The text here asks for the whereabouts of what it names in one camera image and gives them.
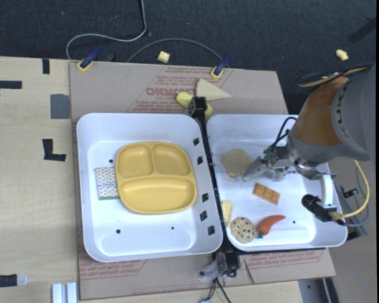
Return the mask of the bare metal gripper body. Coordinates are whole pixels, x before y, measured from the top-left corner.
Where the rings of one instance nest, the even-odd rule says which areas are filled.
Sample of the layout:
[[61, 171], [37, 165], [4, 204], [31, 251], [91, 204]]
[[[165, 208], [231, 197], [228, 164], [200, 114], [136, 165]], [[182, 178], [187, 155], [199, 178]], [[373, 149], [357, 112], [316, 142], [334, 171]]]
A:
[[263, 151], [268, 168], [286, 169], [288, 174], [316, 176], [316, 163], [304, 158], [293, 146], [269, 146]]

